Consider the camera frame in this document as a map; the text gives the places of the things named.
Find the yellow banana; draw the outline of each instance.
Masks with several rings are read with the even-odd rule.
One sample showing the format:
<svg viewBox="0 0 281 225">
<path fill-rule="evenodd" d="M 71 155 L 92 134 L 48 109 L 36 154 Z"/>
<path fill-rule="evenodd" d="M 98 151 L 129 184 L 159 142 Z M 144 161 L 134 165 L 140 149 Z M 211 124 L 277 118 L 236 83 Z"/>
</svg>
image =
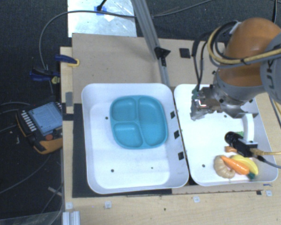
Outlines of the yellow banana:
<svg viewBox="0 0 281 225">
<path fill-rule="evenodd" d="M 234 155 L 231 158 L 243 163 L 244 165 L 246 165 L 249 168 L 251 173 L 258 175 L 258 167 L 257 167 L 256 163 L 254 163 L 248 157 L 243 157 L 242 155 Z"/>
</svg>

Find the black floor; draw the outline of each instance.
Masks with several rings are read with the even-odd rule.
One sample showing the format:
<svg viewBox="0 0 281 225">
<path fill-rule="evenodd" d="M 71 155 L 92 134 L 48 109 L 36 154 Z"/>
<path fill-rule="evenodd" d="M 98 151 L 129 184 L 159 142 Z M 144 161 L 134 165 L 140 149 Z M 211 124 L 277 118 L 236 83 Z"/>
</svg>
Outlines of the black floor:
<svg viewBox="0 0 281 225">
<path fill-rule="evenodd" d="M 147 0 L 154 15 L 185 8 L 206 0 Z M 272 19 L 272 0 L 214 0 L 187 11 L 154 18 L 160 38 L 194 39 L 231 20 L 259 16 Z M 0 0 L 0 104 L 6 102 L 38 102 L 51 91 L 49 83 L 34 82 L 29 77 L 32 67 L 41 67 L 38 39 L 44 25 L 55 15 L 67 10 L 67 0 Z M 277 24 L 281 27 L 281 4 L 278 4 Z M 50 70 L 58 70 L 53 57 L 60 46 L 70 46 L 67 18 L 53 22 L 44 34 L 42 51 Z M 53 88 L 57 98 L 59 88 Z M 5 105 L 0 112 L 21 108 Z M 15 124 L 15 112 L 0 115 L 0 130 Z M 3 193 L 2 191 L 32 177 Z M 52 192 L 48 187 L 61 184 L 60 151 L 39 155 L 17 128 L 0 134 L 0 219 L 40 213 Z M 59 210 L 61 198 L 55 196 L 45 212 Z"/>
</svg>

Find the red button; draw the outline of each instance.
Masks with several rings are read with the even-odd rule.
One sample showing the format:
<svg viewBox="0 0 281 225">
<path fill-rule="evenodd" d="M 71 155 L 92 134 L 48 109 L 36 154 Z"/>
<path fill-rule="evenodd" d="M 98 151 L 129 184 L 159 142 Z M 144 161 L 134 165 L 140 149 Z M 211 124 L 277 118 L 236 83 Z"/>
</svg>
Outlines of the red button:
<svg viewBox="0 0 281 225">
<path fill-rule="evenodd" d="M 53 139 L 53 135 L 52 134 L 48 134 L 48 135 L 46 135 L 45 139 L 47 141 L 51 141 Z"/>
</svg>

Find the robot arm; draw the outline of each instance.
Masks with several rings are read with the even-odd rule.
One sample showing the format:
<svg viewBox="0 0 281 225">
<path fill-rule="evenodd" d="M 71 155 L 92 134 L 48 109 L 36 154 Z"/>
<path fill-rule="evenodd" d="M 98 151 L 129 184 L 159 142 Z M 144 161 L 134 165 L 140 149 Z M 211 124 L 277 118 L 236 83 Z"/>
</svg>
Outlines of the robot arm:
<svg viewBox="0 0 281 225">
<path fill-rule="evenodd" d="M 281 29 L 271 21 L 251 18 L 238 25 L 225 53 L 221 54 L 222 60 L 234 64 L 218 65 L 213 84 L 193 92 L 191 119 L 203 118 L 214 111 L 241 118 L 245 113 L 241 106 L 262 92 L 281 104 L 281 52 L 276 53 L 278 49 L 281 50 Z M 275 54 L 262 56 L 265 53 Z"/>
</svg>

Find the yellow clamp pad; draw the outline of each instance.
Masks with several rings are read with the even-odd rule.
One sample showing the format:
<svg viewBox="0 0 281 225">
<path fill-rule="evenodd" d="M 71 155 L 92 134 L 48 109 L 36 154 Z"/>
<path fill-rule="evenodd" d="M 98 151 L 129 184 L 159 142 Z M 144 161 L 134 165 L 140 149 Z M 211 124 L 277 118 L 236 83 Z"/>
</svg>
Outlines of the yellow clamp pad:
<svg viewBox="0 0 281 225">
<path fill-rule="evenodd" d="M 68 65 L 69 67 L 73 67 L 73 68 L 78 67 L 78 66 L 79 66 L 79 64 L 80 64 L 80 61 L 79 61 L 78 59 L 75 59 L 75 60 L 77 61 L 77 63 L 76 63 L 76 64 L 73 64 L 73 63 L 68 63 L 67 65 Z"/>
</svg>

